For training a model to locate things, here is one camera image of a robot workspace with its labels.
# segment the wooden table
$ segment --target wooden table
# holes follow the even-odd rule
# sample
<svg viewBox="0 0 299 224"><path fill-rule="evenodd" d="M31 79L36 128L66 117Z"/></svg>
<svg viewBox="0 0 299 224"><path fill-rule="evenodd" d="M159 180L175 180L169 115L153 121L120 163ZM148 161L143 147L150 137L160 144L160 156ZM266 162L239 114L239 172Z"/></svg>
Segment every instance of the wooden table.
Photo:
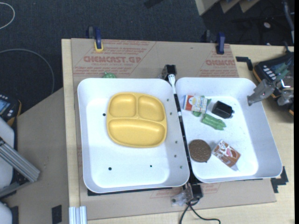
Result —
<svg viewBox="0 0 299 224"><path fill-rule="evenodd" d="M233 56L249 57L253 64L259 61L272 59L281 56L284 47L275 46L252 46L252 45L231 45ZM69 184L69 205L80 206L79 183L78 183L78 160L76 146L76 125L74 111L74 88L72 76L71 40L62 40L63 52L63 76L64 76L64 106L65 106L65 127L67 146L67 167ZM252 72L247 68L246 63L236 62L240 77L254 81L257 84ZM294 120L286 111L281 109L271 98L263 101L270 128L278 147L283 166L289 182L285 186L279 186L279 193L276 194L277 202L259 205L234 206L217 209L200 210L199 214L206 218L218 218L223 224L281 224L295 223L294 208ZM93 220L91 224L118 224L118 223L156 223L176 224L181 212L170 212L154 215L142 215L134 217L120 217L102 220ZM183 223L206 223L192 212L185 214Z"/></svg>

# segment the black floor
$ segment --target black floor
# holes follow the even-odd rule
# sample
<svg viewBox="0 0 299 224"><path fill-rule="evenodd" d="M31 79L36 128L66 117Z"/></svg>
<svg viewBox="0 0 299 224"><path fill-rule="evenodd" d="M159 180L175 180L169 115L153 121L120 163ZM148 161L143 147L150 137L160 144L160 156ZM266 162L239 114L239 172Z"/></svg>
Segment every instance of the black floor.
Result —
<svg viewBox="0 0 299 224"><path fill-rule="evenodd" d="M52 92L52 74L41 57L23 50L1 53L7 49L40 54L54 71L54 90L61 88L61 39L84 38L90 25L100 27L103 39L200 42L210 30L213 41L223 32L230 44L292 45L281 0L261 0L246 13L236 5L226 14L217 3L202 16L194 0L151 1L0 0L15 9L14 21L0 29L0 92L17 97L23 112ZM294 0L289 4L294 12ZM0 4L0 27L11 17ZM263 29L265 20L271 29Z"/></svg>

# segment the blue clamp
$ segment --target blue clamp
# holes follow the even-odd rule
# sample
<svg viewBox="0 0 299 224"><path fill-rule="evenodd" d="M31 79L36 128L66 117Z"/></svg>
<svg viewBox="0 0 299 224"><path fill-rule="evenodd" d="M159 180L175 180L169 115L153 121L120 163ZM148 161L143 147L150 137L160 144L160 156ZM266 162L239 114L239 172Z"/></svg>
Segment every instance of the blue clamp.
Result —
<svg viewBox="0 0 299 224"><path fill-rule="evenodd" d="M218 43L218 45L216 46L217 54L220 54L220 55L224 54L224 41L225 41L224 33L219 32L217 34L217 43Z"/></svg>
<svg viewBox="0 0 299 224"><path fill-rule="evenodd" d="M102 52L103 47L103 41L101 39L101 32L98 27L88 27L86 30L86 38L88 39L94 39L94 48L96 52Z"/></svg>

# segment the yellow bowl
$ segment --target yellow bowl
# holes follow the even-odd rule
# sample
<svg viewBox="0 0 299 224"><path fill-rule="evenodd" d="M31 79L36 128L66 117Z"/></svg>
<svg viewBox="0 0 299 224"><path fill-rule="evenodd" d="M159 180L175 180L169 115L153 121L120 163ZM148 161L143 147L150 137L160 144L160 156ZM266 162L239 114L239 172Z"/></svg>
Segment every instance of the yellow bowl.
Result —
<svg viewBox="0 0 299 224"><path fill-rule="evenodd" d="M122 92L111 97L107 131L117 144L128 147L156 147L167 134L165 108L154 96Z"/></svg>

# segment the oreo cookie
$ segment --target oreo cookie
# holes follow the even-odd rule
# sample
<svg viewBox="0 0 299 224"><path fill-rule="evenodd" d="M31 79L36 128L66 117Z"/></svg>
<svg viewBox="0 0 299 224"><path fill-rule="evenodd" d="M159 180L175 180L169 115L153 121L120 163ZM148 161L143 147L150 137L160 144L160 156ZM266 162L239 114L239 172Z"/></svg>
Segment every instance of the oreo cookie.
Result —
<svg viewBox="0 0 299 224"><path fill-rule="evenodd" d="M212 150L203 140L193 140L189 144L189 153L196 162L207 162L211 157Z"/></svg>

